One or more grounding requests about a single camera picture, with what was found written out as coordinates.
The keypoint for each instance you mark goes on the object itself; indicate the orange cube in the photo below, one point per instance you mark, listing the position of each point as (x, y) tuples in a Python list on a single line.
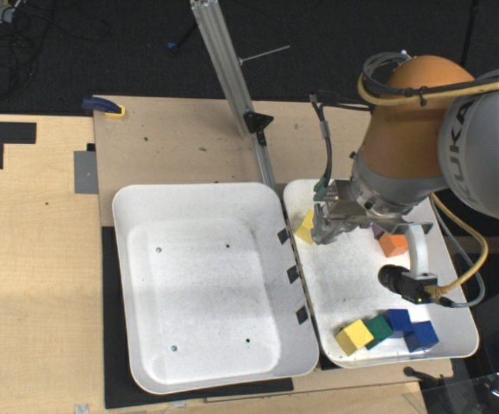
[(394, 245)]

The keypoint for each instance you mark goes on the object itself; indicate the purple cube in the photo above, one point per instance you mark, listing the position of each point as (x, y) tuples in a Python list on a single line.
[(377, 231)]

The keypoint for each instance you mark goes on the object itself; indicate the yellow cube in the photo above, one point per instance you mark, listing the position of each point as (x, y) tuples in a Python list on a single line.
[(304, 230), (353, 337)]

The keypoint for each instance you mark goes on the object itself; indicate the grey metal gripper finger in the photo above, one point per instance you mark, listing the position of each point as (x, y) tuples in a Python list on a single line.
[(320, 211), (329, 233)]

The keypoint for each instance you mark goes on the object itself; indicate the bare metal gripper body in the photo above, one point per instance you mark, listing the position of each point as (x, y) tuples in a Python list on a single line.
[(363, 207)]

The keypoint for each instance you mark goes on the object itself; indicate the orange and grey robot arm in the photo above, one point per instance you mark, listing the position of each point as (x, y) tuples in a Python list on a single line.
[(408, 140)]

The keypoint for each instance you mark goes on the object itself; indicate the white plastic tray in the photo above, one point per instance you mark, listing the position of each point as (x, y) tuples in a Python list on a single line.
[(206, 291), (348, 274)]

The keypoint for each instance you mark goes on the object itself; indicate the green cube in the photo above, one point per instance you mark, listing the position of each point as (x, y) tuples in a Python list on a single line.
[(380, 329)]

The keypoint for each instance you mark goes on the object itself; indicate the pale wood board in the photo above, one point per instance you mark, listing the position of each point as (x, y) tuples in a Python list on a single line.
[(180, 149)]

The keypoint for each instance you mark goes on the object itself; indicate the blue cube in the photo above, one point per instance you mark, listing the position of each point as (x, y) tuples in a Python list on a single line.
[(422, 337), (398, 320)]

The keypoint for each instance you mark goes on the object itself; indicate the black cylinder on white bracket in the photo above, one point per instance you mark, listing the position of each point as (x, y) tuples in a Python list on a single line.
[(408, 284)]

